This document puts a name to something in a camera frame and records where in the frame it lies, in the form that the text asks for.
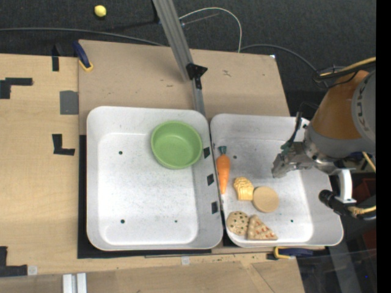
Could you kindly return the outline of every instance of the yellow ball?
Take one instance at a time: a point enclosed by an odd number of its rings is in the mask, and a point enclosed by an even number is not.
[[[99,16],[99,17],[104,17],[107,14],[107,10],[103,5],[97,5],[94,8],[94,12],[95,12],[96,16]]]

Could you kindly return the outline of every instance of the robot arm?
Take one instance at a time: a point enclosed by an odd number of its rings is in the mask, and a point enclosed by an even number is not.
[[[296,132],[301,128],[298,113],[294,133],[281,147],[272,168],[275,178],[312,167],[337,175],[340,195],[325,191],[321,192],[320,200],[339,214],[352,214],[356,201],[351,196],[349,170],[338,168],[336,163],[356,152],[376,155],[376,71],[348,74],[350,70],[351,67],[327,91],[311,122],[304,127],[304,139],[296,142]]]

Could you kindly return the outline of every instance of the white tray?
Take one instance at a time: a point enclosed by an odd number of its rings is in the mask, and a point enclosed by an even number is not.
[[[150,148],[167,120],[192,125],[205,153],[170,170]],[[87,118],[87,235],[101,250],[206,249],[222,238],[206,118],[194,110],[98,107]]]
[[[268,117],[220,114],[211,121],[211,135],[215,159],[218,147],[227,146],[231,160],[230,180],[222,195],[225,219],[233,211],[257,214],[279,237],[276,241],[250,241],[227,230],[229,238],[240,247],[335,245],[343,237],[340,217],[319,201],[323,189],[331,190],[329,177],[315,169],[289,172],[274,179],[272,163],[280,146],[292,135],[294,117]],[[300,129],[296,140],[302,140]],[[279,207],[271,213],[254,208],[251,201],[239,201],[233,180],[244,176],[254,187],[269,186],[279,195]]]

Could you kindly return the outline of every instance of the wooden table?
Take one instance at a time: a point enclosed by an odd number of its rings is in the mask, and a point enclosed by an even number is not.
[[[36,285],[48,284],[44,275],[87,272],[91,292],[103,292],[99,279],[112,279],[113,272],[115,279],[123,280],[115,281],[118,291],[112,287],[112,292],[122,292],[126,274],[144,274],[145,268],[156,273],[156,279],[167,278],[173,270],[187,281],[192,275],[206,277],[199,284],[203,286],[209,285],[207,280],[216,285],[215,277],[207,276],[216,270],[227,271],[221,274],[224,281],[242,275],[230,285],[220,282],[226,292],[243,283],[249,292],[277,292],[287,285],[290,292],[303,292],[296,260],[266,261],[270,248],[238,248],[233,253],[220,245],[211,255],[191,256],[186,267],[180,256],[77,258],[79,135],[85,134],[88,111],[99,105],[192,108],[190,85],[183,83],[169,48],[87,40],[81,44],[94,64],[90,73],[73,57],[59,57],[59,71],[53,71],[51,57],[0,54],[0,79],[34,81],[33,86],[12,86],[10,99],[0,99],[0,245],[8,246],[7,265],[37,266],[41,276],[34,278]],[[192,50],[192,55],[195,63],[209,68],[202,78],[208,119],[223,112],[289,116],[272,57],[201,50]],[[60,92],[67,90],[79,92],[79,115],[60,113]],[[74,148],[75,155],[53,154],[53,134],[62,134],[63,147]],[[278,272],[291,282],[281,281]],[[12,281],[21,289],[31,288],[31,279],[2,279],[0,288]],[[167,282],[162,291],[173,292],[177,281]],[[144,291],[154,290],[154,284],[143,285]],[[192,290],[200,291],[197,285]]]

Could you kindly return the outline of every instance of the round beige toy food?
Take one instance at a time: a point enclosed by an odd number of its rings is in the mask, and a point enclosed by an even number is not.
[[[238,236],[244,236],[249,226],[249,216],[242,211],[232,212],[227,218],[227,228]]]
[[[233,182],[233,187],[238,194],[238,200],[240,201],[251,201],[252,192],[254,191],[254,186],[251,181],[246,177],[237,177]]]
[[[270,187],[257,187],[253,192],[252,204],[260,212],[274,212],[279,207],[279,196]]]

